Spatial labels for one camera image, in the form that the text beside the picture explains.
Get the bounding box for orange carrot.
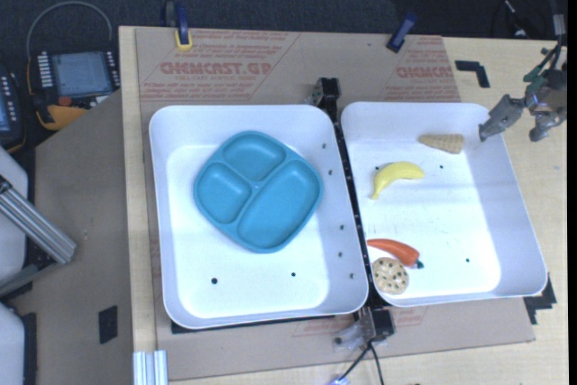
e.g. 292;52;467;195
365;237;426;270

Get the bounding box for beige waffle cone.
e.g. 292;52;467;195
417;133;466;156

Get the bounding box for thin black and white rod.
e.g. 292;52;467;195
330;105;376;313

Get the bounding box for white plastic tray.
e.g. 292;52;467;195
148;104;371;331
339;100;549;309

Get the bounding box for beige chip biscuit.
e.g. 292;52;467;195
371;256;411;297

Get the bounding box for yellow banana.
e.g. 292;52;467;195
370;160;426;201

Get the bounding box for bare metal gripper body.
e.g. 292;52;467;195
525;68;569;115

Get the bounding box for blue divided plate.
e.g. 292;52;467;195
192;130;325;255

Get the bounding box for brown cardboard board red print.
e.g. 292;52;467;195
134;27;538;369

